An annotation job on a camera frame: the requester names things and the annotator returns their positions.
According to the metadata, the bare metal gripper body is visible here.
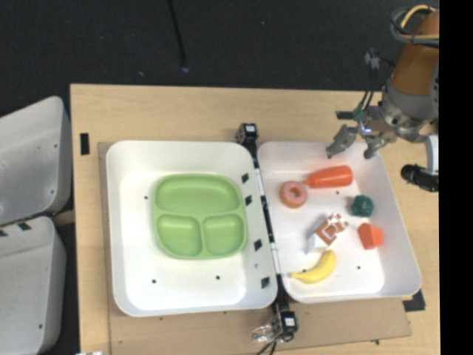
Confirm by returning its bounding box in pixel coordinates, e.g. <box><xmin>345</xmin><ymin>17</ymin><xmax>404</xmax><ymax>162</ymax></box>
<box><xmin>356</xmin><ymin>100</ymin><xmax>432</xmax><ymax>143</ymax></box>

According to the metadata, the orange bottle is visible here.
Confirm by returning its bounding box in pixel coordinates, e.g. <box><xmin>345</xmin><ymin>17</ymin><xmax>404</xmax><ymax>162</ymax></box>
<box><xmin>304</xmin><ymin>165</ymin><xmax>354</xmax><ymax>190</ymax></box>

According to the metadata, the green broccoli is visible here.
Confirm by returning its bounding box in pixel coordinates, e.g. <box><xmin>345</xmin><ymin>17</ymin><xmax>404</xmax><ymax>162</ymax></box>
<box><xmin>349</xmin><ymin>195</ymin><xmax>375</xmax><ymax>217</ymax></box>

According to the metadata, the pink doughnut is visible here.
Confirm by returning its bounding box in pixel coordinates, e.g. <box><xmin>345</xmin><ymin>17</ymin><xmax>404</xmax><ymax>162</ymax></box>
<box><xmin>279</xmin><ymin>180</ymin><xmax>309</xmax><ymax>209</ymax></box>

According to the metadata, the orange block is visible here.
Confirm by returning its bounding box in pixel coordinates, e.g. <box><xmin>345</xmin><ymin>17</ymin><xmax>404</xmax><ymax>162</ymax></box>
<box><xmin>356</xmin><ymin>222</ymin><xmax>384</xmax><ymax>251</ymax></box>

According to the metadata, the orange and white carton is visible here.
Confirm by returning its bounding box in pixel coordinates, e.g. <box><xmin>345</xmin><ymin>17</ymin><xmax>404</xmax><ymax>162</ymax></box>
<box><xmin>305</xmin><ymin>212</ymin><xmax>350</xmax><ymax>255</ymax></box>

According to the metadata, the thin black and white rod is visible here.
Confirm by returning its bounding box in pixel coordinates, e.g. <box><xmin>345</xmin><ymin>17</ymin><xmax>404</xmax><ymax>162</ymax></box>
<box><xmin>248</xmin><ymin>138</ymin><xmax>290</xmax><ymax>312</ymax></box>

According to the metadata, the white plastic tray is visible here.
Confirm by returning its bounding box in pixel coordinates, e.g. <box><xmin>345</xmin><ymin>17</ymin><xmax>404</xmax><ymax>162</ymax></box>
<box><xmin>256</xmin><ymin>140</ymin><xmax>423</xmax><ymax>305</ymax></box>
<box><xmin>105</xmin><ymin>139</ymin><xmax>279</xmax><ymax>318</ymax></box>

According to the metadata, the yellow banana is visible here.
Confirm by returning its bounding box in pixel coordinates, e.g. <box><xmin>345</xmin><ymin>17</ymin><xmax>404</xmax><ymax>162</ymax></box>
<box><xmin>288</xmin><ymin>249</ymin><xmax>338</xmax><ymax>285</ymax></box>

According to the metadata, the green divided plate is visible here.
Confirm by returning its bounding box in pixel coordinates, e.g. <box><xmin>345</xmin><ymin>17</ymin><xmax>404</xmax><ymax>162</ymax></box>
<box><xmin>152</xmin><ymin>172</ymin><xmax>248</xmax><ymax>261</ymax></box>

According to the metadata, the black cylinder on white bracket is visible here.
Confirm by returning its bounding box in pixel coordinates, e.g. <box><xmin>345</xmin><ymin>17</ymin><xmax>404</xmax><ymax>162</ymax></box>
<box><xmin>401</xmin><ymin>133</ymin><xmax>440</xmax><ymax>194</ymax></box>

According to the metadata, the black block with thin wires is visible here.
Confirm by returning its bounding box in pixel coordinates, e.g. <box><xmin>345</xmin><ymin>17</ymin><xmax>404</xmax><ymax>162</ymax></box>
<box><xmin>234</xmin><ymin>122</ymin><xmax>259</xmax><ymax>144</ymax></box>
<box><xmin>275</xmin><ymin>308</ymin><xmax>299</xmax><ymax>338</ymax></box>

